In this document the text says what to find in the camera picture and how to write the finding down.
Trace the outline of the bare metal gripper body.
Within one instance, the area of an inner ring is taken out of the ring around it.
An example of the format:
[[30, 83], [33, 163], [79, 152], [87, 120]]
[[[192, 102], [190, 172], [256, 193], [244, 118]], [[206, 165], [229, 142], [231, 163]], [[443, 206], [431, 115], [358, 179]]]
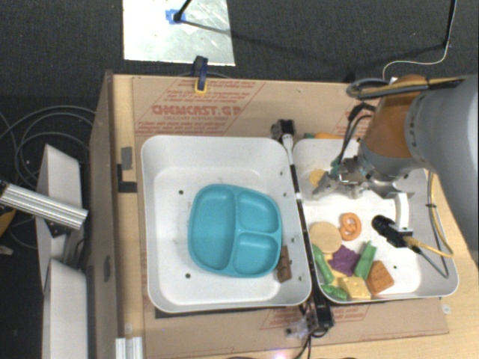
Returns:
[[384, 156], [353, 156], [338, 160], [338, 184], [363, 185], [380, 197], [393, 197], [400, 193], [395, 183], [414, 169], [414, 159]]

